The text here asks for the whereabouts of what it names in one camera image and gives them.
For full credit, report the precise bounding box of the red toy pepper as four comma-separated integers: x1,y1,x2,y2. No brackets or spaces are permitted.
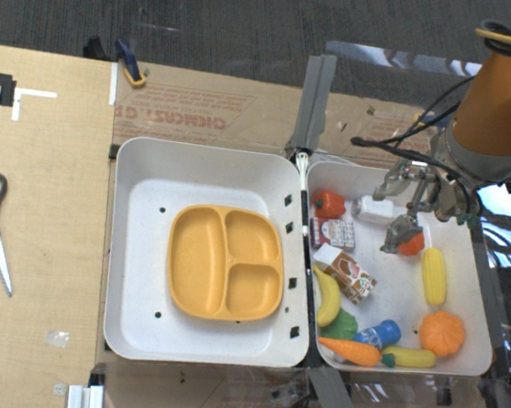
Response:
311,187,350,222

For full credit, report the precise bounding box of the white and brown milk carton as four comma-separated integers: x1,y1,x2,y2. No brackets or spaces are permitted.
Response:
306,242,382,308

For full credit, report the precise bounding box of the yellow toy squash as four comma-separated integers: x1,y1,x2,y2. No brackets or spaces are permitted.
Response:
378,342,439,372

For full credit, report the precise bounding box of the orange carrot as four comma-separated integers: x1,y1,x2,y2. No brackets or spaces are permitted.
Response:
314,335,399,371

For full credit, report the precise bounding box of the orange toy pumpkin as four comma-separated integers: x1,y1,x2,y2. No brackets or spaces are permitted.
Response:
415,306,471,361

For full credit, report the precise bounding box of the yellow toy corn cob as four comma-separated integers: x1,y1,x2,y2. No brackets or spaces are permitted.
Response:
417,245,453,309

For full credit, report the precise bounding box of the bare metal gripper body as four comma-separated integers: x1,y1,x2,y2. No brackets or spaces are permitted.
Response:
408,128,485,226

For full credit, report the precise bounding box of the orange divided plate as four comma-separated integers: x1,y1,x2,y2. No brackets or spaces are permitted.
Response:
159,199,294,329

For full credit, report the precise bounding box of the yellow banana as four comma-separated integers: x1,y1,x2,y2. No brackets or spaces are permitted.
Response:
305,263,348,332

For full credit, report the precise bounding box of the green toy lettuce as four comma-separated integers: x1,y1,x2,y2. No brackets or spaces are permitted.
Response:
318,305,361,343

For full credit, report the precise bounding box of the orange-red toy tomato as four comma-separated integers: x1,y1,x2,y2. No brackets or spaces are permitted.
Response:
396,228,428,259

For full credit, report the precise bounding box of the small white bottle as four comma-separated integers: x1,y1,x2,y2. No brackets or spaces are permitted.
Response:
350,193,397,227

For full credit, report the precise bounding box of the blue bottle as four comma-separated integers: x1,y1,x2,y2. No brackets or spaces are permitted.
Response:
350,314,405,354

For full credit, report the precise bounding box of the brown cardboard board red print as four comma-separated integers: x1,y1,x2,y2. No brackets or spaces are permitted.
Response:
75,59,511,408

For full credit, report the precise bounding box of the white plastic tray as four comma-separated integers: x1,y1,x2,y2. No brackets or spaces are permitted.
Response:
283,158,511,390
92,133,333,382

